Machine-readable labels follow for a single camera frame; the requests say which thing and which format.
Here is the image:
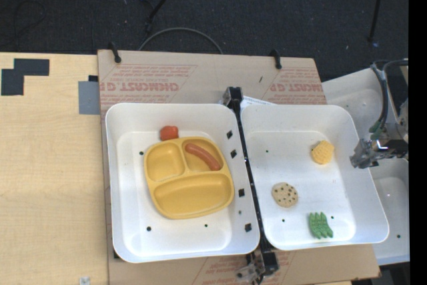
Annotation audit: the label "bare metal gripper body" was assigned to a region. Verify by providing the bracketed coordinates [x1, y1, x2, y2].
[375, 138, 409, 160]

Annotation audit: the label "yellow toy corn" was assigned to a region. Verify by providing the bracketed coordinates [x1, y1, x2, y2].
[310, 139, 336, 166]

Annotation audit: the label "white plastic tray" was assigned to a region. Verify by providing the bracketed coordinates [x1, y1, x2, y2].
[105, 102, 261, 264]
[240, 104, 390, 252]

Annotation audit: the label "green toy beans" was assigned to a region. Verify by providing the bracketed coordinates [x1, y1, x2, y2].
[307, 211, 334, 240]

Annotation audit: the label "beige toy biscuit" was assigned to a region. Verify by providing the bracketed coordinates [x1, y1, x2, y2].
[270, 182, 300, 210]

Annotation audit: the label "thin black rod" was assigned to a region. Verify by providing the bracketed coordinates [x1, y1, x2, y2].
[230, 99, 270, 260]

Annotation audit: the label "white printed paper sheet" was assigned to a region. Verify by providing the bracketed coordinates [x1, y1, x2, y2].
[242, 95, 278, 107]

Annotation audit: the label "orange toy sausage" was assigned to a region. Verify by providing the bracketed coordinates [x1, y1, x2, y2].
[184, 142, 223, 172]

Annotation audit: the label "yellow divided plate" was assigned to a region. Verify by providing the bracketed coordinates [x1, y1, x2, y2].
[143, 136, 236, 220]

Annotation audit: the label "brown cardboard board red print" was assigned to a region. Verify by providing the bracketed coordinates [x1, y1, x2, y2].
[97, 49, 382, 285]

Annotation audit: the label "orange-red toy food piece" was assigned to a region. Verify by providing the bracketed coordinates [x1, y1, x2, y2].
[159, 125, 180, 142]

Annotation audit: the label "black block with thin wires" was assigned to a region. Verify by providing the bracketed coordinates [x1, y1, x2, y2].
[222, 86, 243, 108]
[259, 250, 280, 277]

